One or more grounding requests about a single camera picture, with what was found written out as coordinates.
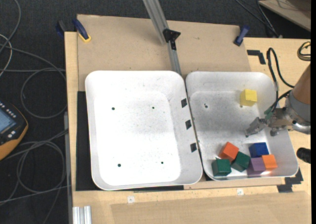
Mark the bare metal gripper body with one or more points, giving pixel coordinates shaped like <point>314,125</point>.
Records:
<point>281,118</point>

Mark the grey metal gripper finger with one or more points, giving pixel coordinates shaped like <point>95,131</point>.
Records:
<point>255,126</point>
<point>274,132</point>

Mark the blue cube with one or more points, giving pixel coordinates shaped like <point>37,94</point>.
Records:
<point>258,149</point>

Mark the yellow cube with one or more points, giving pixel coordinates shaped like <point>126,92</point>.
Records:
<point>248,97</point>

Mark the orange cube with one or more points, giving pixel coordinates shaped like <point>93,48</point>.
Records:
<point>229,151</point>
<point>269,162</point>

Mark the white plastic tray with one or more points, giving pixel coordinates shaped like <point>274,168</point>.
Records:
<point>138,131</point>
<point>222,124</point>

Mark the purple cube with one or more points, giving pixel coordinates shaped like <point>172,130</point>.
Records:
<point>256,165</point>

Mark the green cube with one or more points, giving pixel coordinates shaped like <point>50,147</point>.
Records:
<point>241,161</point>
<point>221,167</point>

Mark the black cylinder on white bracket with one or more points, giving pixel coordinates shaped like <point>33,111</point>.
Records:
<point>304,155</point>

